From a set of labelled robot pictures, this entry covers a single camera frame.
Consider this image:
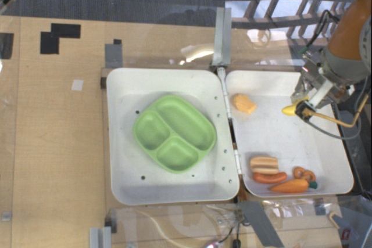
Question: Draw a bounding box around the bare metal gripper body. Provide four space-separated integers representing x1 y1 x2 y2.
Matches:
300 49 355 103

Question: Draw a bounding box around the yellow banana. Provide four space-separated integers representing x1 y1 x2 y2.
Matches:
281 98 309 117

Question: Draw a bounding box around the white plastic tray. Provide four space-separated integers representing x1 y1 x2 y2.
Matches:
225 70 355 199
105 67 241 207

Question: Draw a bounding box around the orange toy biscuit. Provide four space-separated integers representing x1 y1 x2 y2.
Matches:
232 93 257 115

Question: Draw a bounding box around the brown toy pretzel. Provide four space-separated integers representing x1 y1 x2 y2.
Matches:
292 166 317 183

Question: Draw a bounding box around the tan toy bread bun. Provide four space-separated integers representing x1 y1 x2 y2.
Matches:
249 156 281 175

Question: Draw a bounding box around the orange toy sausage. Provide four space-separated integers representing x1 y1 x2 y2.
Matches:
252 171 288 185

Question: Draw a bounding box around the orange toy carrot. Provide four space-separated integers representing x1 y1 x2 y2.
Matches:
269 178 319 194

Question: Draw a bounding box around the green divided plate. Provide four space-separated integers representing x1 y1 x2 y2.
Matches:
132 94 218 175

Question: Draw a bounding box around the black cylinder on white bracket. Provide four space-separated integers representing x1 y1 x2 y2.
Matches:
294 80 334 121

